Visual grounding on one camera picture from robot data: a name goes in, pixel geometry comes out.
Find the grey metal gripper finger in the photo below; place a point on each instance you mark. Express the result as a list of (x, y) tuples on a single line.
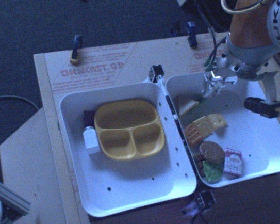
[(210, 85), (229, 80)]

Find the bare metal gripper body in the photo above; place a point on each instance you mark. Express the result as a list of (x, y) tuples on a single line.
[(240, 69)]

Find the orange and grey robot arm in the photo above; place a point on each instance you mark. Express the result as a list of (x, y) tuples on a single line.
[(251, 21)]

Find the dark green leaf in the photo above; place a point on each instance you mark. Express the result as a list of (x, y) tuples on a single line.
[(199, 107)]

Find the tan bread slice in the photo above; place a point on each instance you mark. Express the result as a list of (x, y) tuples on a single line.
[(185, 104)]

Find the yellow square cracker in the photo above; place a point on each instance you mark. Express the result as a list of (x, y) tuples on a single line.
[(217, 121)]

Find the yellow cheese slice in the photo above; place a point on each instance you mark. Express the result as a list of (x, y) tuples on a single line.
[(203, 126)]

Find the thin black and white rod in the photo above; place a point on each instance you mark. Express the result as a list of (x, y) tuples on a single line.
[(174, 114)]

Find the orange waffle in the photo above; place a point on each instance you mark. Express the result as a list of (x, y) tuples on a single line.
[(193, 134)]

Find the brown burger patty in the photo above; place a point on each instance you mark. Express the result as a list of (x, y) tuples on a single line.
[(212, 152)]

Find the white plastic tray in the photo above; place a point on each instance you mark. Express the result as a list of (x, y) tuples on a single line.
[(129, 183), (259, 143)]

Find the dark brown bacon strip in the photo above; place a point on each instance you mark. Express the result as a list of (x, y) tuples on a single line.
[(198, 164)]

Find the red and white carton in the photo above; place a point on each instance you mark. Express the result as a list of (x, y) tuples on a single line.
[(233, 162)]

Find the brown cardboard board red print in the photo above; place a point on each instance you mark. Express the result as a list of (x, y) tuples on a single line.
[(132, 58)]

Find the green lettuce leaf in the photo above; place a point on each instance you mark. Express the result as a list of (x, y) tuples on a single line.
[(212, 172)]

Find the yellow divided plate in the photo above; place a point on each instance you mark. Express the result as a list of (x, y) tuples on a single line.
[(128, 131)]

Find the white bottle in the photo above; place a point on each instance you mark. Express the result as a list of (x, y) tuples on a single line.
[(91, 141)]

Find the black cylinder on white bracket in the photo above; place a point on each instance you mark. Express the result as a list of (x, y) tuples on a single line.
[(261, 106)]

